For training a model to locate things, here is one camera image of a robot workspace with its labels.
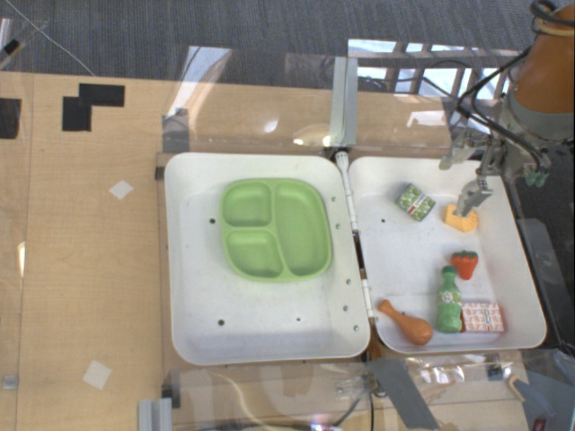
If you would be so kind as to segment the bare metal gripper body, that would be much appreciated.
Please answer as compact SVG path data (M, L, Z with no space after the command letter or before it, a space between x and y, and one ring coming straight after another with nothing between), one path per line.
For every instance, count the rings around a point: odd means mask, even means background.
M466 145L470 150L469 160L478 163L475 169L476 183L486 183L489 177L503 173L506 156L506 142L496 131L488 133L471 129L466 132Z

